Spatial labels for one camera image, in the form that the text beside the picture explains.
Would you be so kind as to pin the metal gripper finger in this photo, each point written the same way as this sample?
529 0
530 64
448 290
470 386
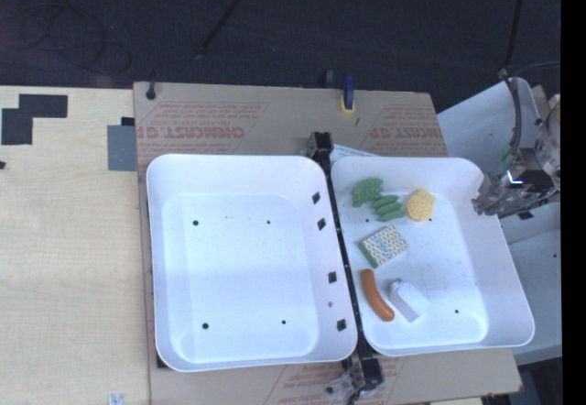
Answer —
488 187
486 207

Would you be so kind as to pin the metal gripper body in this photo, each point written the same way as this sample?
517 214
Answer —
526 201

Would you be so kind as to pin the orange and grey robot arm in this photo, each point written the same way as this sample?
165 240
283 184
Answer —
557 112

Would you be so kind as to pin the yellow corn piece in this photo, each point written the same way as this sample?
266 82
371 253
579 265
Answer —
420 205

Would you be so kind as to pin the white plastic tray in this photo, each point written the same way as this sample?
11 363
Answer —
247 275
439 265

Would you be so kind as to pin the green pea pods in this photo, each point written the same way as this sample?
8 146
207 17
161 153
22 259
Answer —
389 208

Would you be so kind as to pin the green patterned carton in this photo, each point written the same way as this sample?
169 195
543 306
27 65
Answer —
383 246

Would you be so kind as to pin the white plastic bottle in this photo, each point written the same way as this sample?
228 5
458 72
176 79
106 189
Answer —
409 300

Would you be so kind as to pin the green broccoli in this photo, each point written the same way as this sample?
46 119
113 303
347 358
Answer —
365 190

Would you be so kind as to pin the orange sausage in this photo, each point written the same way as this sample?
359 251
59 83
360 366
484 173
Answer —
376 298

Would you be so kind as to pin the thin black rod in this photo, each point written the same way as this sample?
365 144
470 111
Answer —
341 238

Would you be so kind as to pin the brown cardboard board red print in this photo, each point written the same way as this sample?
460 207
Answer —
284 119

